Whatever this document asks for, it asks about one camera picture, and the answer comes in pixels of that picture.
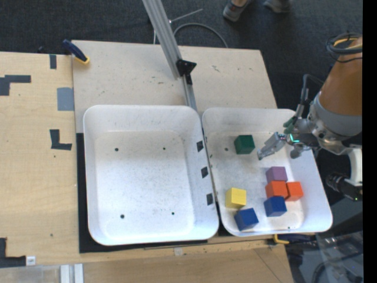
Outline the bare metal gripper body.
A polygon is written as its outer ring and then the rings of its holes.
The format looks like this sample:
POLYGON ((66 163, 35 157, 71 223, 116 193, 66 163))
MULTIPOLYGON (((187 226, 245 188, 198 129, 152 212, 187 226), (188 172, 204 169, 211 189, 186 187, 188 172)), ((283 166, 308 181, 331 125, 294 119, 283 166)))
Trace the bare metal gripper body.
POLYGON ((286 122, 286 141, 291 146, 295 143, 303 143, 307 146, 307 150, 325 149, 333 154, 349 154, 351 147, 343 144, 348 138, 332 132, 319 119, 313 121, 292 117, 286 122))

